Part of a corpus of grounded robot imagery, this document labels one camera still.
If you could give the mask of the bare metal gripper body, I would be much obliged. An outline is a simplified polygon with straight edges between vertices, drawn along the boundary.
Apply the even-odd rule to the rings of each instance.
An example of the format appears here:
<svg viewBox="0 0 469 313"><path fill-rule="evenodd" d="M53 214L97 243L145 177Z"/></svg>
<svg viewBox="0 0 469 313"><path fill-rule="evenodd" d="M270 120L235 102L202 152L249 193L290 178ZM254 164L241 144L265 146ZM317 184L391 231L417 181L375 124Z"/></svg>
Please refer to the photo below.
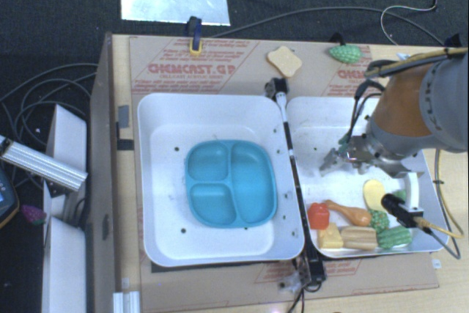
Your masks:
<svg viewBox="0 0 469 313"><path fill-rule="evenodd" d="M373 136L352 136L344 151L344 157L361 174L367 172L371 166L381 169L391 178L401 178L410 173L402 163L405 157L388 151Z"/></svg>

